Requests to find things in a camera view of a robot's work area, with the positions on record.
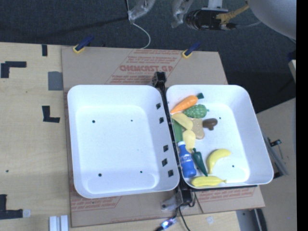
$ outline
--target blue clamp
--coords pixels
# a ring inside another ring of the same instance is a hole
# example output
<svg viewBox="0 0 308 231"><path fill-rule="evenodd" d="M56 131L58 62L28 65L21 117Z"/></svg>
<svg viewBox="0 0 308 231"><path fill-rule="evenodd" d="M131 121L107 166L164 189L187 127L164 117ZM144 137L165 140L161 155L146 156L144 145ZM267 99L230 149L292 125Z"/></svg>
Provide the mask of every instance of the blue clamp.
<svg viewBox="0 0 308 231"><path fill-rule="evenodd" d="M76 54L81 53L82 51L84 51L85 46L88 46L93 40L94 40L94 36L88 36L84 38L79 44L73 47L73 51Z"/></svg>
<svg viewBox="0 0 308 231"><path fill-rule="evenodd" d="M193 51L198 49L200 47L200 45L201 44L198 43L198 42L194 43L190 48L188 48L188 49L186 49L182 52L182 57L185 58L185 59L189 58L192 55Z"/></svg>

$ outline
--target green chili pepper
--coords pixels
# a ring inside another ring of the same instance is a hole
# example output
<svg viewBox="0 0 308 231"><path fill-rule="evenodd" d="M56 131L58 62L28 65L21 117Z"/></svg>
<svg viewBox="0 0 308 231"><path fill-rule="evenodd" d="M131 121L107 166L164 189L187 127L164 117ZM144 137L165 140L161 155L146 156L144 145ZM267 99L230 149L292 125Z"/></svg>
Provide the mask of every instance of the green chili pepper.
<svg viewBox="0 0 308 231"><path fill-rule="evenodd" d="M201 172L204 173L205 176L207 176L207 171L202 159L201 152L197 152L196 148L193 148L192 158L193 161L197 164L198 168L201 170Z"/></svg>

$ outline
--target white cable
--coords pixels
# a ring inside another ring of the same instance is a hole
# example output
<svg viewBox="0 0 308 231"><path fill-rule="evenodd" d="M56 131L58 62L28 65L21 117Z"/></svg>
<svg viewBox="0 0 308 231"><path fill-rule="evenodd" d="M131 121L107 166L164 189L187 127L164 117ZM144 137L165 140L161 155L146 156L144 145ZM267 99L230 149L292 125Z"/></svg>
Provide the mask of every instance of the white cable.
<svg viewBox="0 0 308 231"><path fill-rule="evenodd" d="M127 9L129 10L128 0L126 0L126 5L127 5ZM139 26L139 25L137 25L135 23L133 23L133 25L136 26L137 28L141 29L148 36L149 42L148 42L148 44L146 46L142 47L142 49L147 48L150 45L150 43L151 43L151 36L150 36L150 34L146 30L144 30L141 26Z"/></svg>

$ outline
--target gray floor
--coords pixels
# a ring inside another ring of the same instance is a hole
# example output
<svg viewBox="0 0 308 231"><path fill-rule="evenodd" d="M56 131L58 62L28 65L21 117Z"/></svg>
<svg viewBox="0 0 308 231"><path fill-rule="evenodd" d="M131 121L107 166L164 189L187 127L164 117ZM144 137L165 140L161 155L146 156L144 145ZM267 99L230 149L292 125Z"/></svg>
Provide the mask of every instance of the gray floor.
<svg viewBox="0 0 308 231"><path fill-rule="evenodd" d="M136 0L128 0L132 8ZM207 5L196 0L189 11ZM0 41L76 45L94 35L94 47L141 48L148 37L127 18L125 0L0 0ZM201 42L201 51L218 51L229 84L249 92L255 112L295 97L287 55L296 45L264 24L231 31L195 31L171 27L172 0L157 0L136 23L151 35L149 49L184 50ZM230 11L243 0L223 0ZM232 19L247 25L257 19L250 10Z"/></svg>

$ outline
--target plastic tray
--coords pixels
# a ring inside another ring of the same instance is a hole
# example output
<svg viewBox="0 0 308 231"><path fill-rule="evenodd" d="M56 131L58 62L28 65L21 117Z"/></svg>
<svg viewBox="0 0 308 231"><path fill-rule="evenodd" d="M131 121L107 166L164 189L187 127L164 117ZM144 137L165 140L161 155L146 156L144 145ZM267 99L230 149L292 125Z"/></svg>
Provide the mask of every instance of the plastic tray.
<svg viewBox="0 0 308 231"><path fill-rule="evenodd" d="M180 175L160 92L79 85L68 96L74 185L86 198L174 189Z"/></svg>
<svg viewBox="0 0 308 231"><path fill-rule="evenodd" d="M167 90L169 110L189 95L202 93L209 110L203 118L216 118L214 130L204 128L205 137L196 140L204 162L209 154L219 148L231 151L231 155L218 160L212 175L227 183L206 188L239 187L269 183L273 179L273 168L262 137L248 92L235 85L175 85ZM196 176L203 175L197 170ZM185 179L192 188L191 179Z"/></svg>

